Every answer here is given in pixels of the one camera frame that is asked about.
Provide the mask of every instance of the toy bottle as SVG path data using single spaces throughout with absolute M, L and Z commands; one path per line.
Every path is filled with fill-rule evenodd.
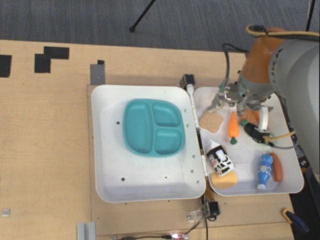
M 259 191 L 264 191 L 266 189 L 266 183 L 270 179 L 271 174 L 271 164 L 273 163 L 273 158 L 269 154 L 263 154 L 260 157 L 260 164 L 258 167 L 258 180 L 259 184 L 257 186 L 257 189 Z

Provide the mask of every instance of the brown sausage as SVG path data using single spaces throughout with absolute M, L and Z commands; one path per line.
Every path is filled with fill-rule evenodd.
M 281 163 L 279 161 L 279 158 L 277 157 L 277 155 L 275 153 L 270 153 L 270 156 L 272 156 L 273 159 L 273 163 L 272 163 L 272 170 L 274 172 L 274 180 L 276 182 L 280 182 L 282 181 L 283 178 L 283 174 L 282 174 L 282 167 L 281 167 Z

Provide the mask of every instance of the wooden tabletop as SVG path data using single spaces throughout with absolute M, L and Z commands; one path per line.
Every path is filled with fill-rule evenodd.
M 43 54 L 44 46 L 68 47 L 69 59 L 52 59 L 51 73 L 35 73 L 35 54 Z M 0 55 L 12 56 L 10 77 L 0 78 L 0 209 L 11 209 L 9 217 L 0 217 L 1 240 L 74 240 L 77 223 L 95 220 L 87 106 L 90 64 L 105 61 L 107 84 L 176 86 L 183 74 L 194 74 L 196 88 L 218 86 L 226 68 L 222 52 L 208 51 L 1 40 Z M 230 55 L 231 81 L 244 60 L 242 54 Z M 294 239 L 281 216 L 283 208 L 292 210 L 289 195 L 216 199 L 221 215 L 209 224 L 210 240 Z M 114 207 L 111 217 L 117 213 Z M 115 232 L 134 233 L 139 221 L 118 225 Z M 164 228 L 155 224 L 153 233 Z M 201 240 L 205 234 L 202 224 L 189 236 Z M 97 239 L 112 235 L 98 234 Z

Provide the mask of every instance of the white tray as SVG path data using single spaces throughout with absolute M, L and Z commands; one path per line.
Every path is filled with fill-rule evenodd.
M 131 153 L 123 138 L 123 115 L 134 99 L 174 104 L 184 125 L 184 146 L 170 157 Z M 100 85 L 92 93 L 95 182 L 110 203 L 194 199 L 206 188 L 190 98 L 178 87 Z
M 200 119 L 205 113 L 208 106 L 211 105 L 213 98 L 219 91 L 216 87 L 201 87 L 194 93 L 194 102 L 196 106 L 197 116 Z M 280 136 L 288 133 L 288 127 L 281 108 L 281 104 L 276 95 L 272 95 L 264 105 L 274 107 L 269 113 L 268 129 L 274 136 Z M 205 151 L 209 151 L 206 144 L 209 140 L 226 147 L 227 153 L 232 160 L 235 169 L 233 170 L 237 176 L 235 186 L 227 189 L 215 188 L 212 183 L 211 187 L 222 196 L 243 196 L 243 195 L 261 195 L 261 194 L 278 194 L 278 193 L 297 193 L 304 186 L 304 178 L 298 163 L 296 152 L 292 149 L 277 149 L 267 145 L 256 143 L 249 137 L 243 127 L 239 126 L 239 137 L 237 144 L 231 145 L 230 138 L 227 134 L 228 122 L 232 111 L 227 104 L 217 111 L 223 117 L 223 122 L 217 133 L 211 133 L 206 129 L 201 129 L 202 144 Z M 289 147 L 293 143 L 291 138 L 284 138 L 275 142 L 277 146 Z M 259 158 L 263 154 L 275 153 L 282 165 L 283 180 L 281 182 L 274 181 L 272 177 L 266 184 L 266 191 L 257 190 L 258 178 L 257 171 Z M 213 173 L 213 168 L 207 159 L 207 170 Z

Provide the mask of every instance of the gray floor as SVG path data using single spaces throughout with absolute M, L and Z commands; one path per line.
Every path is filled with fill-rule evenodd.
M 0 39 L 219 51 L 249 48 L 248 24 L 302 31 L 310 0 L 0 0 Z M 319 0 L 311 31 L 319 32 Z

